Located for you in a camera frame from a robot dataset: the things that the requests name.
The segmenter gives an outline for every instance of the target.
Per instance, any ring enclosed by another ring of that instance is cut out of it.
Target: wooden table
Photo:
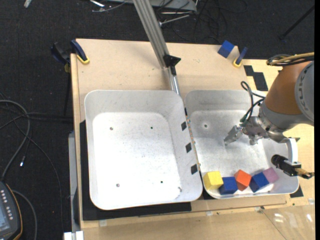
[[[170,85],[167,71],[160,68],[149,42],[98,39],[77,39],[77,42],[90,59],[90,63],[84,65],[71,54],[77,187],[81,193],[79,124],[85,120],[86,94],[98,89],[170,90]],[[241,81],[256,89],[244,66],[236,68],[232,65],[239,56],[238,47],[228,58],[217,53],[220,45],[167,43],[167,47],[171,55],[181,58],[176,71],[182,99],[192,90],[242,90]],[[263,72],[268,87],[279,70],[267,66],[265,60],[245,59],[243,64],[252,66],[255,72]],[[288,134],[301,138],[297,143],[299,161],[303,168],[314,172],[314,128],[301,124]],[[190,212],[103,221],[83,220],[82,196],[78,195],[79,226],[85,240],[290,239],[295,234],[302,236],[299,239],[312,239],[315,206],[310,203],[315,199],[315,180],[300,178],[299,182],[304,195],[301,197],[277,194],[212,200],[199,198],[191,202]],[[294,227],[292,215],[296,221],[294,225],[297,225]]]

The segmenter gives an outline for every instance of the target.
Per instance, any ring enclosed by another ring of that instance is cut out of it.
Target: black floor
[[[63,116],[68,74],[51,56],[54,42],[67,49],[74,38],[148,40],[132,4],[92,12],[99,7],[88,0],[32,0],[28,8],[24,3],[0,0],[0,91],[4,95],[0,99],[14,101],[27,112]],[[119,5],[105,4],[112,8]],[[228,40],[240,50],[247,47],[245,57],[253,59],[314,52],[314,10],[285,39],[279,39],[314,4],[315,0],[201,0],[198,14],[166,24],[163,35],[166,42],[175,43],[219,45]],[[174,10],[155,10],[162,21],[177,17],[161,14]],[[13,122],[3,126],[17,112],[14,106],[0,103],[1,174],[24,138]],[[72,116],[71,102],[66,116]],[[71,230],[68,135],[73,125],[57,122],[60,119],[56,117],[55,122],[37,117],[31,120],[31,139],[37,146],[26,141],[5,182],[33,204],[38,219],[37,239],[61,240],[63,231]],[[25,119],[17,119],[16,124],[26,131]],[[24,154],[25,163],[20,167]],[[20,196],[17,200],[24,223],[21,239],[33,239],[32,211]]]

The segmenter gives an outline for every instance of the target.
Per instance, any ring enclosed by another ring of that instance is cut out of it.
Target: blue cube
[[[218,50],[218,54],[227,58],[234,47],[235,46],[232,43],[225,40],[221,45],[220,49]]]
[[[260,172],[252,176],[249,186],[251,190],[255,193],[268,184],[269,184],[269,181],[267,180],[266,176],[264,175],[263,172]]]
[[[235,177],[222,177],[223,185],[219,187],[221,195],[232,195],[238,190]]]

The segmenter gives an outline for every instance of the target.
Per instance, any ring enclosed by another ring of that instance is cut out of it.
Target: device screen
[[[8,229],[10,227],[7,217],[5,217],[5,208],[3,207],[2,203],[0,203],[0,232]]]

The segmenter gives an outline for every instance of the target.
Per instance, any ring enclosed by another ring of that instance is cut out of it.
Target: yellow cube
[[[222,180],[220,171],[209,171],[203,177],[203,183],[207,190],[216,190],[220,188],[224,181]]]

